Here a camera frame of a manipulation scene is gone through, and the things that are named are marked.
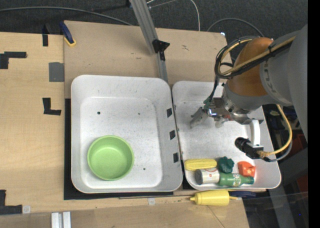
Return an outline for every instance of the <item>black connector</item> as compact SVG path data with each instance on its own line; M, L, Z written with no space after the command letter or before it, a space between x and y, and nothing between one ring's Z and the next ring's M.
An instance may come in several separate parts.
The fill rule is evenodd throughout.
M257 154L257 151L263 151L263 146L252 146L250 145L251 141L247 138L238 137L234 145L242 152L245 153L251 159L260 159L260 155Z

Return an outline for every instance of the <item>green plate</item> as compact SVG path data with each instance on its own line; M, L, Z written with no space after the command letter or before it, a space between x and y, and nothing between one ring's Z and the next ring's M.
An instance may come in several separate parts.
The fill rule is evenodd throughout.
M87 153L91 171L99 178L109 181L125 177L134 165L131 146L121 137L106 135L95 140Z

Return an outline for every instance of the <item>yellow cable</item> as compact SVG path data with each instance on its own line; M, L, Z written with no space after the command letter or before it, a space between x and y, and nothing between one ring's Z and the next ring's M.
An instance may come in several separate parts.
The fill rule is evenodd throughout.
M281 48L281 47L283 47L283 46L285 46L285 45L293 42L294 39L295 39L295 37L296 37L296 36L291 37L291 38L285 40L284 42L282 42L282 43L274 46L274 47L272 48L272 51L276 51L277 49L279 49L279 48ZM247 41L251 41L251 40L252 40L252 39L244 40L244 41L242 41L241 43L244 43L244 42L247 42ZM235 48L236 46L238 46L239 44L240 44L240 43L238 42L237 44L235 44L235 45L231 46L230 48L228 48L228 49L223 53L223 56L221 57L221 61L225 58L225 56L226 56L232 49L234 49L234 48ZM237 65L237 66L235 66L235 67L233 67L233 68L231 68L231 69L229 69L229 70L227 70L227 71L224 71L224 72L220 72L220 63L219 63L219 64L218 64L219 73L220 73L221 75L227 75L227 74L229 74L229 73L236 72L236 71L238 71L240 68L242 68L243 66L245 66L245 65L247 65L247 64L249 64L249 63L251 63L251 62L253 62L253 61L256 61L256 60L258 60L258 59L261 59L261 58L265 57L265 56L268 55L268 54L270 54L270 51L269 51L269 50L266 50L265 52L263 52L263 53L255 56L255 57L253 57L253 58L251 58L251 59L249 59L249 60L247 60L247 61L245 61L245 62L243 62L243 63L241 63L241 64L239 64L239 65Z
M281 116L283 117L283 119L284 119L284 121L285 121L285 123L287 125L288 131L289 131L289 138L288 138L288 141L285 143L285 145L282 146L278 150L274 150L274 151L259 150L259 151L257 151L256 153L259 154L261 158L268 157L268 156L270 156L272 154L278 154L278 153L282 152L284 149L286 149L290 145L291 140L292 140L292 129L291 129L290 123L289 123L284 111L282 110L281 106L279 104L277 104L276 107L278 108Z

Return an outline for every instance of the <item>can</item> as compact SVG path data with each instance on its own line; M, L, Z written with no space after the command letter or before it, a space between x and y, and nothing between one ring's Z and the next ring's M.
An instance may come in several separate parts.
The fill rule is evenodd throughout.
M197 169L194 178L198 185L215 184L219 182L220 174L216 167Z

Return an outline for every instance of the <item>wooden table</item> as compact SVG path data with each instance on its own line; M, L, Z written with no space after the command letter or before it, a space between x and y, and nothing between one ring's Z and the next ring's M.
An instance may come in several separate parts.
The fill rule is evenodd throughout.
M139 27L65 23L77 41L73 48L62 35L49 34L48 46L43 46L41 34L0 33L0 54L27 53L26 58L10 58L8 69L0 69L0 190L6 190L5 205L30 206L31 213L72 211L79 215L77 220L95 209L117 207L132 219L131 208L136 214L151 209L147 198L64 200L65 98L70 98L71 81L80 74L157 77L156 60L148 53ZM157 33L160 40L171 43L165 51L171 86L181 80L213 80L215 56L226 44L220 33L173 29L157 29ZM49 80L49 63L54 62L65 65L64 82ZM61 114L44 114L43 98L50 98L51 109ZM162 215L187 211L194 218L205 212L216 227L230 223L228 217L233 216L242 224L238 227L248 227L241 200L227 207L197 206L189 201L191 194L194 191L178 190L173 196L157 197L152 209ZM222 209L226 215L217 220L214 212ZM5 220L19 222L22 216Z

